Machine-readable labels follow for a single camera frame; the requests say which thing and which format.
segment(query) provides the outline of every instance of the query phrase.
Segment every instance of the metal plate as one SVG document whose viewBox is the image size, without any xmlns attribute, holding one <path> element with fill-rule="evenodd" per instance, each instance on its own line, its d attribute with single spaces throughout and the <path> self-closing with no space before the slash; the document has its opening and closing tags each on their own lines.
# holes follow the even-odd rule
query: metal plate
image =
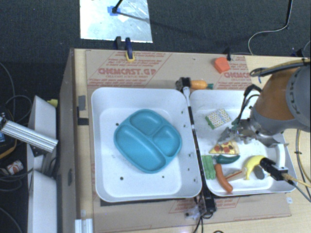
<svg viewBox="0 0 311 233">
<path fill-rule="evenodd" d="M 80 0 L 82 39 L 122 40 L 152 43 L 147 0 L 123 0 L 120 13 L 111 13 L 119 0 Z"/>
</svg>

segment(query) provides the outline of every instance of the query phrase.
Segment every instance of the yellow banana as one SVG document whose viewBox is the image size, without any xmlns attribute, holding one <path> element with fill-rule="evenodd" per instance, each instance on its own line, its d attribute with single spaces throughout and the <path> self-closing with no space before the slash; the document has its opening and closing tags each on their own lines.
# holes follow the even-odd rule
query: yellow banana
<svg viewBox="0 0 311 233">
<path fill-rule="evenodd" d="M 251 172 L 253 171 L 254 167 L 260 164 L 260 161 L 266 158 L 263 155 L 254 155 L 252 156 L 245 164 L 244 168 L 246 170 L 245 172 L 245 179 L 249 180 L 249 175 L 251 174 Z"/>
</svg>

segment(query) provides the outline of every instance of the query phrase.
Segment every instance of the green toy vegetable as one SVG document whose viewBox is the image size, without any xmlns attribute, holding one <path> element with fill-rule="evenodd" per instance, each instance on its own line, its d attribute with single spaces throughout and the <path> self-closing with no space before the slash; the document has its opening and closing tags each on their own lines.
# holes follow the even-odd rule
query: green toy vegetable
<svg viewBox="0 0 311 233">
<path fill-rule="evenodd" d="M 239 155 L 232 156 L 232 157 L 226 157 L 220 154 L 218 156 L 214 156 L 214 159 L 219 164 L 230 164 L 230 163 L 234 163 L 235 161 L 237 161 L 239 157 L 240 157 Z"/>
<path fill-rule="evenodd" d="M 202 162 L 207 180 L 214 180 L 216 178 L 216 171 L 214 168 L 213 158 L 211 155 L 202 155 Z"/>
</svg>

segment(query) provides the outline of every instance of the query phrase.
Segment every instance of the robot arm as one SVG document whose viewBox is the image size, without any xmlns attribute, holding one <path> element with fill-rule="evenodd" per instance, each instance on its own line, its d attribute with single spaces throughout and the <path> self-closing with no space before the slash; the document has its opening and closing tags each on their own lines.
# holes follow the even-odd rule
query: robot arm
<svg viewBox="0 0 311 233">
<path fill-rule="evenodd" d="M 235 121 L 219 143 L 235 137 L 248 143 L 255 138 L 271 147 L 278 143 L 273 136 L 285 129 L 310 132 L 310 59 L 251 72 L 253 77 L 269 74 L 250 118 Z"/>
</svg>

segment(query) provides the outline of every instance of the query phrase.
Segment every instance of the blue plate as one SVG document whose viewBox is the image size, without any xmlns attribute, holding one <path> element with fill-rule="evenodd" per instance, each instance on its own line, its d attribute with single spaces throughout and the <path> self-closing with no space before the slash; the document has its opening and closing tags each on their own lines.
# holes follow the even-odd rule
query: blue plate
<svg viewBox="0 0 311 233">
<path fill-rule="evenodd" d="M 121 123 L 114 143 L 123 156 L 141 171 L 156 173 L 181 149 L 179 132 L 152 110 L 139 110 Z"/>
</svg>

